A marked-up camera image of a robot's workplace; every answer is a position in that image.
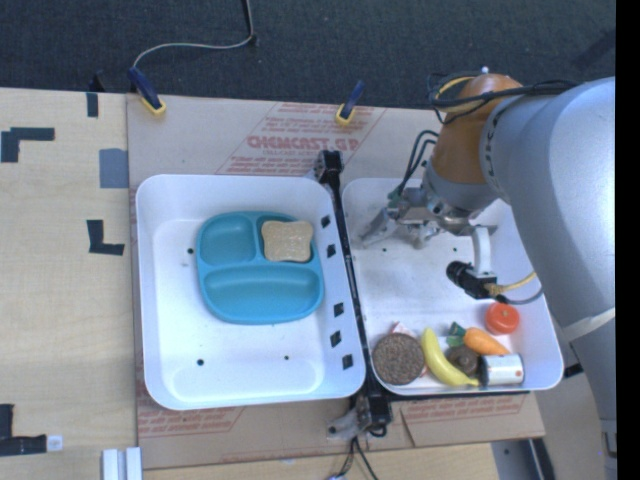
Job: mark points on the blue divided plate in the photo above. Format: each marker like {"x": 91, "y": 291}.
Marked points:
{"x": 260, "y": 293}

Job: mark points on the brown doughnut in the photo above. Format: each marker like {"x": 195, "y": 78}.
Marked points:
{"x": 464, "y": 359}

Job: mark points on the thin black and white rod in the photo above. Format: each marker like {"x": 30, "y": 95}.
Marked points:
{"x": 350, "y": 283}

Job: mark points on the tan toast slice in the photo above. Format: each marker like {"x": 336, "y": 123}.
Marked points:
{"x": 287, "y": 240}

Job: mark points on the white plastic tray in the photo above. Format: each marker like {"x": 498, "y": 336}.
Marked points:
{"x": 410, "y": 288}
{"x": 240, "y": 363}

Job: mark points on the orange carrot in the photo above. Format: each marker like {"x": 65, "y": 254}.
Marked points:
{"x": 482, "y": 342}

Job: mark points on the white and silver can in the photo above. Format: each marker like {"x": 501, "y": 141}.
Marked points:
{"x": 504, "y": 369}

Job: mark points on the orange round toy fruit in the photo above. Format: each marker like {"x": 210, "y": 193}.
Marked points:
{"x": 501, "y": 318}

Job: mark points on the yellow banana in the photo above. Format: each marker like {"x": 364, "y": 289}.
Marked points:
{"x": 440, "y": 363}

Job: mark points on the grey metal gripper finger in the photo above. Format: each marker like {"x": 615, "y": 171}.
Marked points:
{"x": 424, "y": 235}
{"x": 376, "y": 228}

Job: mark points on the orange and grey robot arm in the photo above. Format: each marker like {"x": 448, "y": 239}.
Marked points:
{"x": 550, "y": 178}

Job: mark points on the brown round biscuit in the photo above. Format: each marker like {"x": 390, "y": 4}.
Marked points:
{"x": 398, "y": 359}

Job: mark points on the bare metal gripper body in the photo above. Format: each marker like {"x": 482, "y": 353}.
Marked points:
{"x": 430, "y": 212}

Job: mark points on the black cylinder on white bracket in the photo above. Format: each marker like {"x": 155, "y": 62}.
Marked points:
{"x": 470, "y": 279}

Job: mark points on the brown cardboard board red print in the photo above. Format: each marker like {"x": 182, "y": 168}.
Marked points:
{"x": 210, "y": 138}

